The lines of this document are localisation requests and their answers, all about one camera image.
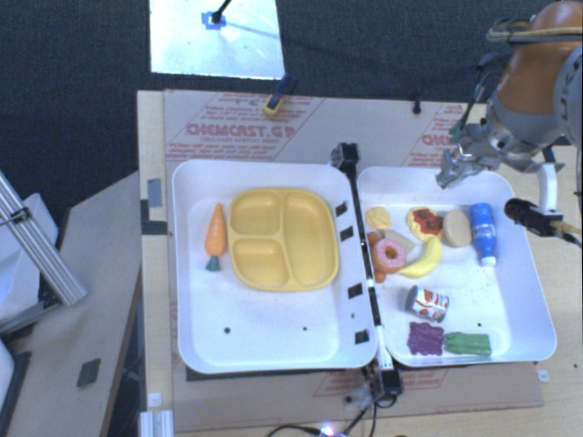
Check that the beige bread bun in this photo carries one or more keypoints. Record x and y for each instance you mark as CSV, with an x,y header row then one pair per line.
x,y
457,228

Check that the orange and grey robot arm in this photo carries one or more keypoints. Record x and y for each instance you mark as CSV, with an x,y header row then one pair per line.
x,y
533,71

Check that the purple grapes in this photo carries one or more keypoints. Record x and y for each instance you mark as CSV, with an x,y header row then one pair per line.
x,y
425,338

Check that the thin black and white rod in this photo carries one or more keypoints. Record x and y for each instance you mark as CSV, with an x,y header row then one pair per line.
x,y
362,226

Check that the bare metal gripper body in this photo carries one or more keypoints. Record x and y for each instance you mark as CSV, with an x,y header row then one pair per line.
x,y
489,148

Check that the white plastic tray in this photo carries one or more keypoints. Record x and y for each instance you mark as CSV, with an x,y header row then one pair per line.
x,y
273,326
469,289

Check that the yellow biscuit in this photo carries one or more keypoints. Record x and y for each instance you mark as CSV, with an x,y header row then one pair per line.
x,y
377,218

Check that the black cylinder on white bracket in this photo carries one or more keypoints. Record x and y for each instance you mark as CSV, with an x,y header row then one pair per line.
x,y
530,214

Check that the red and white can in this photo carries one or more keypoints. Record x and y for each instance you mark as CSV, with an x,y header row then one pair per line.
x,y
428,304

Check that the yellow divided plate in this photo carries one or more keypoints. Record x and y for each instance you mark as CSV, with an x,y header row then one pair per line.
x,y
309,239

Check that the orange sausage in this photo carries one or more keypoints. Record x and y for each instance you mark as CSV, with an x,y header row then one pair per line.
x,y
374,240

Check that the yellow banana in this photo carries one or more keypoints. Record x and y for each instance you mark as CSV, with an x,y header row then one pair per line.
x,y
426,262

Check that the pizza slice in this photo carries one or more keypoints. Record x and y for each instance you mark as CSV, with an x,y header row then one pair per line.
x,y
424,223

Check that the orange carrot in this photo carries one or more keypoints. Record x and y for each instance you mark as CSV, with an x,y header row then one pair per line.
x,y
216,232

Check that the beige wedge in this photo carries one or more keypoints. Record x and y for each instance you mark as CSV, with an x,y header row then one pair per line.
x,y
401,240

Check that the brown cardboard board red print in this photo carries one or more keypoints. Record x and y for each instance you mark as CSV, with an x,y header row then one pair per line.
x,y
255,125

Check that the blue bottle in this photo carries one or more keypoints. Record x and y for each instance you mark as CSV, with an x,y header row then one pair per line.
x,y
483,232

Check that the green broccoli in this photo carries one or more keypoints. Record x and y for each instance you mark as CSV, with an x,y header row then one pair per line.
x,y
468,344

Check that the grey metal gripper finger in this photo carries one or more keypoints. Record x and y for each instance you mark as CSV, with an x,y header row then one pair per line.
x,y
467,169
445,171

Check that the pink doughnut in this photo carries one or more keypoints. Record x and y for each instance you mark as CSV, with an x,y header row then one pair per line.
x,y
388,254

